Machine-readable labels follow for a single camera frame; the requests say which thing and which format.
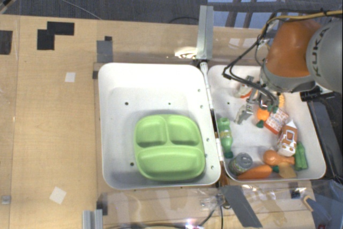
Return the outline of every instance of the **toy vegetable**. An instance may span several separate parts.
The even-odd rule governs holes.
[[[294,165],[294,157],[280,156],[273,150],[267,150],[263,154],[263,162],[271,166],[279,165],[282,162]]]
[[[239,180],[265,179],[269,177],[273,171],[274,169],[272,167],[264,164],[245,171],[237,178]]]
[[[256,124],[256,126],[258,128],[263,128],[263,124],[268,119],[270,112],[267,109],[263,110],[263,109],[259,108],[256,112],[256,115],[257,115],[257,119],[258,119],[258,123]]]
[[[279,95],[279,107],[283,107],[285,105],[285,96],[283,94]]]
[[[230,120],[226,117],[222,117],[218,119],[218,131],[220,136],[220,143],[224,151],[225,158],[233,158],[233,153],[231,151],[231,146],[233,142],[231,128],[230,128]]]
[[[295,156],[295,169],[297,171],[299,171],[301,169],[307,169],[305,148],[301,142],[298,142],[294,156]]]

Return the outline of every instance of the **black cable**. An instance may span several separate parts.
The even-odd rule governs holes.
[[[323,9],[322,8],[319,10],[278,9],[275,11],[275,13],[279,13],[279,12],[297,12],[297,13],[313,14],[313,13],[323,12]]]
[[[198,226],[203,226],[213,215],[216,208],[214,208],[210,214],[201,222]],[[178,229],[185,229],[186,224],[173,224],[173,223],[154,223],[154,224],[144,224],[144,223],[131,223],[123,226],[115,226],[110,227],[109,229],[145,229],[149,227],[157,227],[157,226],[164,226],[164,227],[172,227]]]
[[[195,20],[195,21],[199,21],[199,19],[195,18],[195,17],[175,17],[172,20],[170,20],[168,23],[172,23],[172,22],[177,21],[179,19],[192,19],[192,20]]]
[[[272,105],[274,105],[275,102],[278,102],[278,98],[273,95],[270,91],[268,91],[267,89],[264,89],[263,87],[261,87],[260,85],[256,84],[256,83],[253,83],[253,82],[250,82],[250,81],[247,81],[246,79],[243,79],[239,76],[236,76],[233,72],[232,72],[232,68],[233,66],[240,60],[242,59],[248,52],[250,52],[254,47],[258,46],[260,41],[261,41],[261,36],[258,36],[257,37],[257,40],[255,41],[254,44],[252,44],[242,55],[240,55],[238,58],[236,58],[235,60],[233,60],[230,64],[228,64],[224,70],[223,70],[223,73],[222,75],[231,80],[235,80],[235,81],[238,81],[240,83],[243,83],[243,84],[246,84],[247,86],[249,87],[252,87],[252,88],[255,88],[257,90],[259,90],[260,92],[262,92],[263,94],[265,94],[271,101],[272,101]]]
[[[258,65],[260,65],[262,67],[261,62],[257,58],[257,52],[258,52],[258,47],[256,47],[256,49],[255,49],[255,61],[257,62]]]
[[[341,176],[334,175],[333,180],[338,182],[339,184],[343,184],[343,178]]]
[[[221,226],[220,226],[220,228],[223,229],[223,228],[224,228],[224,215],[223,215],[223,209],[222,209],[221,206],[219,207],[219,209],[220,209],[220,216],[221,216]]]
[[[213,215],[215,211],[215,208],[211,211],[211,213],[207,216],[207,218],[205,218],[201,223],[199,223],[199,226],[203,226]]]

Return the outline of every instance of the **food package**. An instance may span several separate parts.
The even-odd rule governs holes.
[[[273,112],[270,114],[268,119],[264,122],[264,126],[277,135],[282,126],[286,124],[287,120],[288,115],[279,108],[275,114]]]
[[[295,154],[297,141],[297,128],[293,121],[290,121],[285,126],[283,126],[279,132],[278,137],[278,154],[291,157]]]

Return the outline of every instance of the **black cable tie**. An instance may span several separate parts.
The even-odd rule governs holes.
[[[330,12],[330,10],[324,10],[323,8],[320,9],[320,11],[325,14],[325,16],[327,17],[327,13]]]
[[[2,4],[4,4],[5,6],[7,6],[12,0],[4,0]]]

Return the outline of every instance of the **green bottle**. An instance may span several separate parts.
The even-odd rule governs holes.
[[[297,149],[299,150],[300,158],[301,158],[301,168],[307,169],[307,160],[305,156],[305,148],[304,145],[302,145],[301,142],[297,143]]]
[[[299,171],[302,169],[307,169],[307,160],[305,156],[305,147],[301,142],[297,142],[295,149],[295,170]]]
[[[224,151],[225,158],[233,158],[234,154],[231,151],[231,146],[233,142],[231,128],[230,128],[230,120],[226,117],[222,117],[218,119],[218,132],[220,137],[221,147]]]

